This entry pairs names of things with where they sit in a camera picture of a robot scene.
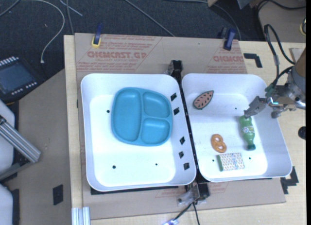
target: blue clamp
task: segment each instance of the blue clamp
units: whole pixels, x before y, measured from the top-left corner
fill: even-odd
[[[101,31],[102,31],[103,26],[104,26],[103,23],[100,23],[97,26],[96,34],[92,39],[92,47],[94,47],[94,48],[98,48],[101,44],[101,40],[102,40],[101,39]]]
[[[236,29],[230,28],[227,33],[227,40],[224,43],[224,49],[227,51],[231,50],[232,41],[234,39],[235,34],[237,33]]]

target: white cable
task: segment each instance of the white cable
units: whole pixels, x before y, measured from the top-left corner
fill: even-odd
[[[43,54],[44,54],[46,48],[47,48],[47,47],[53,42],[53,40],[56,39],[56,37],[62,32],[62,30],[63,30],[63,28],[64,28],[64,26],[65,26],[65,16],[64,16],[64,14],[62,13],[62,11],[61,11],[56,5],[53,5],[52,3],[49,3],[49,2],[47,2],[47,1],[45,1],[45,0],[21,0],[21,1],[38,1],[38,2],[43,2],[43,3],[49,4],[49,5],[53,6],[53,7],[55,7],[55,8],[59,11],[59,13],[61,14],[61,16],[63,17],[63,24],[62,24],[62,27],[60,28],[60,30],[58,31],[58,33],[47,43],[47,45],[44,47],[44,49],[43,49],[43,51],[42,51],[42,53],[41,53],[41,61],[40,61],[40,63],[41,63],[41,64],[44,64]]]

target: wooden table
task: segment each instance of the wooden table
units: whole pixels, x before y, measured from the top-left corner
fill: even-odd
[[[276,68],[274,66],[272,53],[266,42],[240,41],[242,53],[256,53],[261,60],[263,68],[257,68],[254,60],[245,59],[245,65],[249,74],[261,77],[267,85],[275,78]],[[277,43],[273,44],[278,55],[281,55]],[[289,55],[289,48],[304,49],[304,43],[283,43],[284,51]],[[67,88],[68,108],[68,130],[69,130],[69,159],[70,159],[70,182],[71,202],[73,208],[83,206],[81,162],[79,145],[79,124],[77,106],[77,85],[75,70],[75,43],[74,36],[64,36],[65,47],[65,70]],[[280,72],[287,68],[289,63],[280,56]],[[286,77],[279,81],[285,83]],[[305,126],[305,110],[295,112],[286,111],[278,118],[282,133],[284,135],[292,164],[295,166],[299,183],[297,186],[289,187],[286,195],[286,203],[273,205],[260,205],[239,208],[224,208],[198,211],[200,223],[209,225],[223,224],[265,224],[265,225],[296,225],[307,223],[306,210],[306,142],[298,137],[297,132],[301,126]],[[175,217],[176,213],[165,213],[148,216],[123,217],[104,220],[92,220],[92,225],[161,225]],[[179,219],[179,224],[196,224],[195,213],[192,209]]]

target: white plastic object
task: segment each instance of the white plastic object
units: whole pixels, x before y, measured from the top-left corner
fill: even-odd
[[[0,224],[12,225],[13,196],[11,192],[0,184]]]
[[[111,129],[115,94],[125,87],[164,95],[173,114],[170,138],[159,146],[130,145]],[[185,112],[177,81],[164,74],[89,74],[81,81],[86,146],[86,176],[98,191],[187,185],[195,179]]]
[[[0,114],[14,127],[14,113],[0,100]],[[14,159],[14,147],[0,135],[0,173],[10,168]]]
[[[211,182],[284,177],[292,170],[291,159],[272,108],[252,116],[256,149],[246,150],[238,118],[256,96],[265,96],[265,82],[251,74],[187,74],[182,80],[192,135],[202,176]],[[202,110],[193,101],[206,91],[214,91],[211,102]],[[211,137],[219,134],[227,153],[241,153],[244,169],[220,171]]]

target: wooden edge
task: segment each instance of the wooden edge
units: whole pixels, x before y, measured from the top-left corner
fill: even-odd
[[[66,93],[67,93],[67,116],[68,116],[68,142],[70,163],[71,207],[81,208],[82,198],[82,175],[79,137],[79,116],[77,106],[77,78],[75,64],[74,36],[64,36]]]

